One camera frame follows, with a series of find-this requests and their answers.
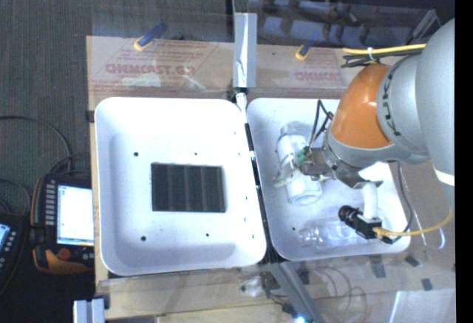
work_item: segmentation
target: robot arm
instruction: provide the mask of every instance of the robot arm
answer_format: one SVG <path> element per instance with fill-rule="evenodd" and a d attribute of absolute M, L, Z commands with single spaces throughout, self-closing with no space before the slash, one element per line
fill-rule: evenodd
<path fill-rule="evenodd" d="M 371 64 L 353 79 L 321 149 L 311 149 L 319 174 L 351 188 L 378 161 L 432 159 L 455 212 L 455 20 L 441 27 L 420 55 L 393 67 Z"/>

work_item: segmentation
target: black connector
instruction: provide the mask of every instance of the black connector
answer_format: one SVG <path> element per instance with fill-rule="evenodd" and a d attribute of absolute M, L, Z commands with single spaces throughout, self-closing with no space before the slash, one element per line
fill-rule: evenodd
<path fill-rule="evenodd" d="M 340 207 L 338 217 L 342 222 L 354 228 L 356 233 L 365 239 L 375 239 L 377 236 L 373 229 L 374 227 L 381 227 L 381 220 L 379 218 L 367 219 L 363 217 L 363 212 L 359 208 L 353 208 L 348 205 Z"/>

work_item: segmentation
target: clear water bottle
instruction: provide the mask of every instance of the clear water bottle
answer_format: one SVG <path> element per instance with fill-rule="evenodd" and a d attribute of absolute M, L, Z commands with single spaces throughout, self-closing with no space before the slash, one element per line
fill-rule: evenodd
<path fill-rule="evenodd" d="M 315 246 L 320 249 L 366 243 L 365 239 L 338 217 L 312 221 L 299 230 L 298 234 L 303 246 Z"/>
<path fill-rule="evenodd" d="M 287 200 L 294 205 L 314 203 L 322 193 L 318 180 L 313 180 L 310 176 L 302 174 L 291 166 L 297 153 L 307 145 L 309 134 L 310 127 L 308 125 L 293 121 L 281 128 L 280 136 L 276 142 L 276 152 L 281 164 L 278 185 L 285 186 Z"/>

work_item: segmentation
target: yellow cable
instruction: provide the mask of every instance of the yellow cable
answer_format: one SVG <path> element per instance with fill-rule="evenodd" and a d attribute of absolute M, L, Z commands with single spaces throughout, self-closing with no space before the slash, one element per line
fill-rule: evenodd
<path fill-rule="evenodd" d="M 420 235 L 420 234 L 425 234 L 426 232 L 437 230 L 438 228 L 447 224 L 448 221 L 450 221 L 452 217 L 453 217 L 453 211 L 450 208 L 449 214 L 446 216 L 446 218 L 442 222 L 438 223 L 437 225 L 433 225 L 432 227 L 424 228 L 423 230 L 408 231 L 408 232 L 394 232 L 394 231 L 386 230 L 385 228 L 382 228 L 382 227 L 374 227 L 373 231 L 378 237 L 387 237 L 387 236 L 410 237 L 412 235 Z"/>
<path fill-rule="evenodd" d="M 425 44 L 410 44 L 409 46 L 398 46 L 398 47 L 387 47 L 387 48 L 378 48 L 371 50 L 372 54 L 382 54 L 384 52 L 396 52 L 396 51 L 406 51 L 406 50 L 419 50 L 424 48 Z M 369 50 L 357 50 L 353 48 L 343 48 L 344 52 L 348 52 L 352 55 L 369 55 Z"/>

